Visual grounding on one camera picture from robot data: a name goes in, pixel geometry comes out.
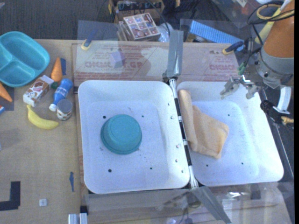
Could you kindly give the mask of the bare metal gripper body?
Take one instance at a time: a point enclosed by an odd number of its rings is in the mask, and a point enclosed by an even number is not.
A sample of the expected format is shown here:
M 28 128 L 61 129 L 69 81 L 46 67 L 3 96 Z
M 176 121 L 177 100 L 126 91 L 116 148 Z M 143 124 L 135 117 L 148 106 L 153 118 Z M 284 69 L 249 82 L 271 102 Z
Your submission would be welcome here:
M 275 89 L 281 85 L 281 76 L 263 62 L 242 63 L 240 75 L 245 82 L 259 86 L 269 86 Z

